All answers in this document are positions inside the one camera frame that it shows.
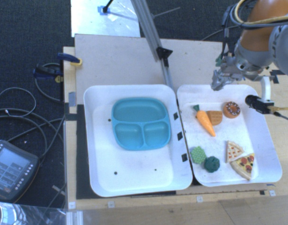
toy carrot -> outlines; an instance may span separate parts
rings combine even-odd
[[[213,128],[213,125],[208,117],[208,115],[206,114],[205,111],[199,110],[199,105],[195,105],[193,107],[196,111],[196,118],[198,119],[198,121],[200,122],[200,124],[213,136],[215,137],[215,131]]]

blue divided plate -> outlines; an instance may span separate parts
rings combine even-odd
[[[117,143],[127,150],[158,149],[171,137],[168,111],[154,98],[117,101],[112,109],[112,125]]]

toy donut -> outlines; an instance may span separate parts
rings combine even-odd
[[[239,116],[240,112],[240,107],[235,102],[228,102],[223,107],[223,114],[228,118],[236,118]]]

black carpet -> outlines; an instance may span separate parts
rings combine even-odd
[[[155,18],[161,38],[201,40],[221,29],[221,18],[229,5],[239,0],[147,0],[151,13],[180,9]],[[73,46],[71,37],[70,0],[0,0],[0,93],[10,87],[30,91],[37,101],[34,113],[46,120],[61,119],[64,106],[44,97],[36,88],[32,71],[37,64],[59,63],[56,55],[64,46]],[[240,35],[239,29],[231,31],[231,37]],[[222,33],[210,37],[221,41]],[[39,86],[49,96],[60,97],[60,84],[54,80],[39,81]],[[33,108],[32,98],[23,91],[10,90],[0,97],[0,139],[8,140],[33,126],[4,112],[5,108]],[[41,124],[33,116],[28,118]],[[49,127],[43,128],[48,144],[54,136]],[[45,151],[44,138],[38,130],[11,141],[14,145],[38,156]],[[52,186],[64,185],[64,155],[60,138],[47,153],[45,160],[29,190],[18,201],[20,204],[48,206],[57,194]],[[52,203],[61,207],[62,195]]]

pizza slice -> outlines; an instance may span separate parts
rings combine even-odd
[[[226,159],[227,163],[235,161],[243,153],[244,153],[244,150],[241,146],[239,146],[235,142],[231,142],[231,141],[227,142],[227,159]]]
[[[236,161],[233,161],[230,164],[239,175],[246,178],[247,180],[250,180],[254,159],[255,154],[251,153],[247,156],[238,158]]]

